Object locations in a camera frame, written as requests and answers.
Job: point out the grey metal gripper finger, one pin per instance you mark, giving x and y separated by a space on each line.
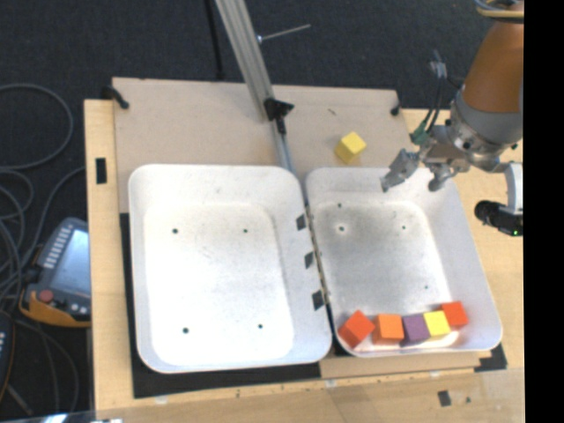
401 168
442 175

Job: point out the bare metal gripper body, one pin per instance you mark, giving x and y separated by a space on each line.
468 146

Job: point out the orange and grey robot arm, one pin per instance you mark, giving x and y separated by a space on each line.
495 69

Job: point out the yellow cube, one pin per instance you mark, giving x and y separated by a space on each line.
350 147
437 323

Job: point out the white plastic tray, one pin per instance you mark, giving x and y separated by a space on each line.
379 258
220 271

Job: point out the red cube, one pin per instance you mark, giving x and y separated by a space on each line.
356 328
455 313

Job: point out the purple cube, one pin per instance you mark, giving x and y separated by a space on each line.
415 328

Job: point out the orange cube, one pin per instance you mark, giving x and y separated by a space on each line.
388 328

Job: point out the brown cardboard board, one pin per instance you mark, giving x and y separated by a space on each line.
194 126

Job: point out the black cylinder on white bracket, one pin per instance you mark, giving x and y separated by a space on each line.
495 215

